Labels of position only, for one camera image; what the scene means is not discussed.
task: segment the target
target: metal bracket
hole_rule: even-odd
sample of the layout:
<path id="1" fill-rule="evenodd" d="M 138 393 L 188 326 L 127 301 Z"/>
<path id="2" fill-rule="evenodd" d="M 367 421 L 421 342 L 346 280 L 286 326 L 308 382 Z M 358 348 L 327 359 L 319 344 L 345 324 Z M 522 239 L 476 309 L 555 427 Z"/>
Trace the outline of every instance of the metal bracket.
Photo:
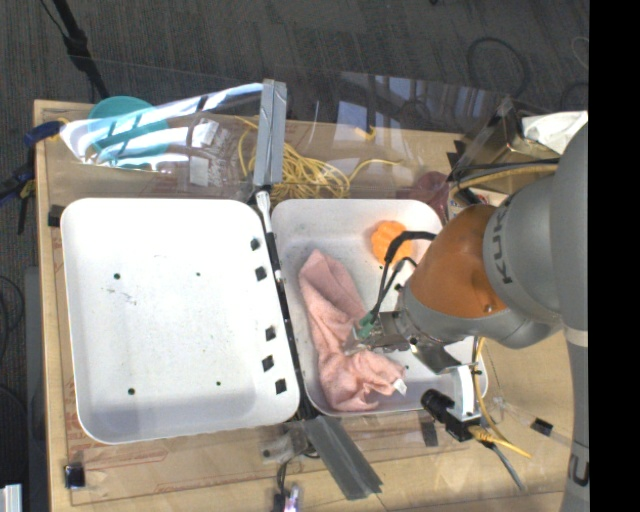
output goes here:
<path id="1" fill-rule="evenodd" d="M 253 173 L 253 184 L 258 188 L 282 181 L 287 116 L 287 86 L 271 79 L 264 80 L 263 86 Z"/>
<path id="2" fill-rule="evenodd" d="M 287 423 L 285 428 L 285 434 L 260 446 L 263 462 L 284 464 L 309 448 L 309 441 L 301 423 Z"/>
<path id="3" fill-rule="evenodd" d="M 382 480 L 336 418 L 318 416 L 302 425 L 345 498 L 358 500 L 382 492 Z"/>
<path id="4" fill-rule="evenodd" d="M 0 512 L 21 512 L 22 487 L 20 484 L 0 488 Z"/>

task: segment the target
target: teal object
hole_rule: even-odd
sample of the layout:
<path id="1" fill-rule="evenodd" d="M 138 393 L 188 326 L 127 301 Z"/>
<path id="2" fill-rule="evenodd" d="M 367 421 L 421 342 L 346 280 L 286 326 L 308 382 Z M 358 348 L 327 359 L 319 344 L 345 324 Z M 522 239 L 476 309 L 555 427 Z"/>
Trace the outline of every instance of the teal object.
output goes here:
<path id="1" fill-rule="evenodd" d="M 111 96 L 97 103 L 89 112 L 88 117 L 89 119 L 103 119 L 130 114 L 145 108 L 153 108 L 153 105 L 133 96 Z"/>
<path id="2" fill-rule="evenodd" d="M 136 137 L 141 137 L 152 132 L 160 132 L 169 128 L 166 121 L 155 121 L 153 123 L 138 126 L 140 122 L 140 115 L 130 115 L 138 111 L 148 111 L 153 109 L 153 105 L 139 98 L 133 96 L 111 96 L 97 103 L 90 111 L 88 118 L 95 120 L 96 123 L 89 123 L 89 132 L 93 131 L 91 128 L 103 128 L 104 124 L 100 119 L 113 118 L 110 121 L 109 134 L 97 141 L 94 141 L 92 146 L 100 155 L 100 160 L 112 160 L 117 162 L 118 160 L 126 160 L 127 158 L 142 158 L 148 156 L 155 156 L 164 153 L 168 144 L 159 143 L 149 145 L 146 148 L 136 148 L 135 151 L 127 151 L 129 141 Z M 117 125 L 131 124 L 131 128 L 126 132 L 117 133 L 112 135 L 116 131 Z"/>

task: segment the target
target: pink cloth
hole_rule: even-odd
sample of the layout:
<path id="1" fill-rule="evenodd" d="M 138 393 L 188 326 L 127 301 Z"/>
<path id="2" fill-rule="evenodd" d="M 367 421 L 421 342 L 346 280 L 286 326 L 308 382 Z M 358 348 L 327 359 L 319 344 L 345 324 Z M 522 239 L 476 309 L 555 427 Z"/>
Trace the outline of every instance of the pink cloth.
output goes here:
<path id="1" fill-rule="evenodd" d="M 404 367 L 369 350 L 346 356 L 342 344 L 366 314 L 344 266 L 317 249 L 299 273 L 313 343 L 318 351 L 320 385 L 337 411 L 370 411 L 378 406 L 372 391 L 391 395 Z"/>

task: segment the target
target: yellow cable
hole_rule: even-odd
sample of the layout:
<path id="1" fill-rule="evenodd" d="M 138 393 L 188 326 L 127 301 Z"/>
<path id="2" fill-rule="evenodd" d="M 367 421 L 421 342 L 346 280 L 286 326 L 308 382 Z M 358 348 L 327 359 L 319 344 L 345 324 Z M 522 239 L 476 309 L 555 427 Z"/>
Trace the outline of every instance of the yellow cable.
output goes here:
<path id="1" fill-rule="evenodd" d="M 251 121 L 236 117 L 248 128 L 238 141 L 238 160 L 245 177 L 252 172 L 255 166 L 255 156 L 248 163 L 245 162 L 243 154 L 244 140 L 251 129 L 257 130 L 258 126 Z M 300 155 L 290 144 L 285 143 L 282 161 L 282 183 L 277 183 L 271 191 L 271 200 L 274 203 L 282 201 L 287 197 L 291 198 L 320 198 L 329 194 L 335 198 L 349 197 L 349 191 L 353 180 L 360 171 L 372 163 L 384 163 L 397 165 L 400 162 L 393 162 L 380 158 L 371 158 L 358 164 L 350 176 L 347 176 L 340 169 L 328 162 L 323 162 L 316 158 L 304 157 Z"/>
<path id="2" fill-rule="evenodd" d="M 484 346 L 485 340 L 486 338 L 484 337 L 480 337 L 478 340 L 478 348 L 476 350 L 475 358 L 473 360 L 474 364 L 476 364 L 480 360 L 480 353 L 482 352 L 482 348 Z M 473 389 L 476 394 L 476 399 L 478 400 L 478 405 L 480 406 L 480 411 L 482 412 L 482 417 L 486 420 L 487 424 L 491 427 L 491 430 L 493 430 L 500 439 L 502 439 L 503 441 L 509 442 L 507 438 L 504 436 L 504 434 L 500 432 L 500 429 L 496 426 L 495 422 L 493 421 L 493 418 L 491 418 L 491 415 L 489 414 L 489 411 L 487 411 L 487 406 L 485 405 L 484 398 L 482 397 L 482 393 L 480 392 L 480 378 L 478 374 L 476 372 L 472 372 L 472 375 L 473 375 Z"/>
<path id="3" fill-rule="evenodd" d="M 480 442 L 486 443 L 494 443 L 504 446 L 505 448 L 509 448 L 514 452 L 526 457 L 527 459 L 532 458 L 532 455 L 529 452 L 524 451 L 522 448 L 518 448 L 516 445 L 510 443 L 509 441 L 505 441 L 504 439 L 500 439 L 496 436 L 491 435 L 491 433 L 481 427 L 480 425 L 472 425 L 469 427 L 469 433 L 474 437 L 474 439 Z"/>
<path id="4" fill-rule="evenodd" d="M 484 336 L 481 336 L 478 339 L 478 347 L 476 348 L 476 352 L 473 357 L 474 364 L 476 364 L 480 360 L 480 354 L 482 353 L 482 348 L 484 347 L 485 341 L 486 341 L 486 338 Z M 478 373 L 472 372 L 472 375 L 473 375 L 473 389 L 476 394 L 476 399 L 478 400 L 478 405 L 480 406 L 480 411 L 482 412 L 482 416 L 484 417 L 487 424 L 491 427 L 491 430 L 493 430 L 493 432 L 495 433 L 495 436 L 493 436 L 491 442 L 496 444 L 501 444 L 503 446 L 506 446 L 507 448 L 511 448 L 513 451 L 519 453 L 520 455 L 524 455 L 525 457 L 530 459 L 531 455 L 528 452 L 512 444 L 504 436 L 504 434 L 500 432 L 495 422 L 493 421 L 493 418 L 489 414 L 489 411 L 487 411 L 487 407 L 484 403 L 484 398 L 482 397 L 482 393 L 480 392 L 480 379 L 479 379 Z"/>

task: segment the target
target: black cable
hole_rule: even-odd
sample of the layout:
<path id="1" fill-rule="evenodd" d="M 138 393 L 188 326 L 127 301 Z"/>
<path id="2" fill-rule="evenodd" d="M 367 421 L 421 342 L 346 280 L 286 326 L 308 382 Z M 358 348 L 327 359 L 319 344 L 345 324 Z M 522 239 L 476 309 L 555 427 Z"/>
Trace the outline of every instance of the black cable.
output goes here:
<path id="1" fill-rule="evenodd" d="M 560 110 L 577 110 L 578 108 L 584 109 L 584 105 L 571 105 L 569 98 L 571 95 L 580 88 L 586 89 L 587 107 L 589 104 L 589 82 L 574 82 L 568 85 L 563 91 L 560 97 Z"/>
<path id="2" fill-rule="evenodd" d="M 522 58 L 522 56 L 515 50 L 513 46 L 511 46 L 506 41 L 503 41 L 502 39 L 498 39 L 497 37 L 481 37 L 479 39 L 476 39 L 473 43 L 471 43 L 471 45 L 469 45 L 469 49 L 467 50 L 467 66 L 469 68 L 469 77 L 471 78 L 471 82 L 476 87 L 482 88 L 479 85 L 480 80 L 478 80 L 478 73 L 475 70 L 474 58 L 477 47 L 483 43 L 496 43 L 500 46 L 503 46 L 504 48 L 509 50 L 518 61 L 518 64 L 520 65 L 520 69 L 522 71 L 522 80 L 520 81 L 520 85 L 518 85 L 516 91 L 512 94 L 514 98 L 517 98 L 524 92 L 524 90 L 527 88 L 527 85 L 529 85 L 529 67 L 527 66 L 527 63 Z"/>
<path id="3" fill-rule="evenodd" d="M 278 468 L 278 473 L 276 474 L 276 485 L 278 487 L 278 492 L 284 495 L 284 481 L 287 477 L 287 464 L 291 459 L 283 462 Z"/>
<path id="4" fill-rule="evenodd" d="M 391 277 L 389 278 L 389 281 L 387 282 L 387 285 L 384 287 L 384 291 L 382 292 L 381 302 L 384 301 L 385 297 L 389 293 L 389 290 L 391 289 L 391 285 L 393 284 L 393 281 L 395 281 L 396 277 L 398 277 L 398 274 L 404 267 L 405 261 L 408 261 L 409 263 L 411 263 L 413 265 L 413 268 L 416 268 L 418 266 L 418 264 L 413 260 L 413 258 L 410 258 L 409 256 L 405 256 L 398 263 L 396 263 L 396 266 L 393 268 L 393 273 L 391 274 Z"/>
<path id="5" fill-rule="evenodd" d="M 18 303 L 20 304 L 20 310 L 13 324 L 9 326 L 9 331 L 13 331 L 18 326 L 18 324 L 22 320 L 22 317 L 24 316 L 24 306 L 25 306 L 24 294 L 22 293 L 22 290 L 20 290 L 20 287 L 8 277 L 0 276 L 0 281 L 4 281 L 8 283 L 15 290 L 16 295 L 18 296 Z"/>
<path id="6" fill-rule="evenodd" d="M 468 180 L 475 180 L 477 178 L 484 178 L 497 174 L 502 171 L 509 171 L 512 169 L 526 169 L 529 167 L 539 167 L 541 165 L 557 165 L 560 162 L 559 158 L 544 158 L 540 160 L 532 160 L 531 162 L 516 162 L 516 163 L 490 163 L 490 164 L 476 164 L 476 165 L 464 165 L 462 167 L 456 167 L 447 181 L 454 181 L 458 188 L 462 188 L 463 183 Z M 461 176 L 461 174 L 467 171 L 482 171 L 475 173 L 471 176 Z"/>
<path id="7" fill-rule="evenodd" d="M 2 364 L 2 360 L 4 359 L 5 353 L 9 346 L 9 335 L 20 324 L 20 321 L 24 317 L 25 310 L 24 295 L 22 293 L 22 290 L 20 290 L 20 287 L 8 277 L 0 275 L 0 282 L 2 281 L 8 283 L 14 289 L 18 297 L 19 309 L 15 319 L 12 322 L 5 295 L 2 291 L 2 288 L 0 287 L 0 365 Z"/>
<path id="8" fill-rule="evenodd" d="M 60 26 L 60 23 L 58 23 L 56 21 L 56 19 L 53 17 L 53 14 L 51 14 L 51 11 L 47 7 L 47 4 L 44 3 L 44 0 L 40 0 L 40 3 L 42 4 L 42 7 L 44 7 L 44 10 L 47 13 L 47 15 L 49 16 L 49 18 L 51 18 L 51 21 L 53 21 L 55 26 L 58 27 L 58 30 L 60 31 L 60 34 L 62 35 L 62 37 L 66 37 L 66 34 L 64 33 L 64 30 L 62 30 L 62 27 Z"/>
<path id="9" fill-rule="evenodd" d="M 376 304 L 369 312 L 372 321 L 375 320 L 378 316 L 378 313 L 380 313 L 380 307 L 382 306 L 382 301 L 384 300 L 384 290 L 387 282 L 387 273 L 389 272 L 389 266 L 391 265 L 393 257 L 396 255 L 396 252 L 398 252 L 400 246 L 407 240 L 434 240 L 435 237 L 435 234 L 428 231 L 403 231 L 391 241 L 384 256 L 384 269 L 382 271 L 382 279 L 380 280 L 378 299 L 376 301 Z"/>

